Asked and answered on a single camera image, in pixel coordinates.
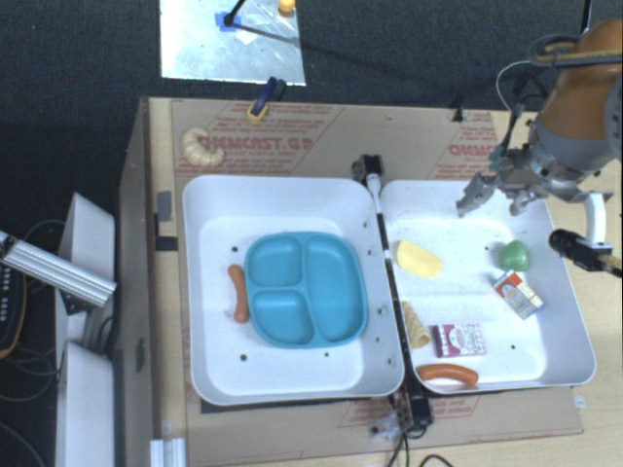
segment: black fabric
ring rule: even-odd
[[[583,7],[297,0],[308,85],[284,100],[441,107],[462,99],[466,108],[501,109],[497,71],[543,35],[578,34]],[[620,18],[622,8],[623,0],[594,0],[592,22]],[[20,235],[64,219],[74,192],[114,212],[140,95],[257,95],[250,85],[162,79],[159,60],[159,0],[0,0],[0,230]],[[45,335],[42,348],[54,344],[53,311],[43,305],[33,303],[24,330],[27,341]],[[27,406],[0,402],[0,420],[53,464],[53,390]],[[29,465],[2,431],[0,450],[0,464]]]

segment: silver square sheet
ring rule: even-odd
[[[277,0],[246,0],[240,26],[222,30],[216,16],[237,1],[160,0],[163,77],[304,86],[296,9],[285,18]]]

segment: brown sausage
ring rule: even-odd
[[[244,271],[239,265],[230,265],[227,273],[234,282],[236,287],[236,310],[234,311],[234,320],[238,323],[244,323],[249,319],[249,303],[246,299],[246,285],[244,283]]]
[[[469,386],[474,386],[476,382],[478,382],[478,373],[450,363],[424,365],[418,368],[418,375],[422,380],[431,380],[432,378],[438,377],[453,378]]]

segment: blue divided plate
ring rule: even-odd
[[[350,245],[329,233],[278,233],[256,241],[244,263],[251,321],[264,340],[323,347],[357,338],[368,309]]]

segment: orange ball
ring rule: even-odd
[[[278,0],[277,6],[284,14],[290,14],[294,10],[296,0]]]

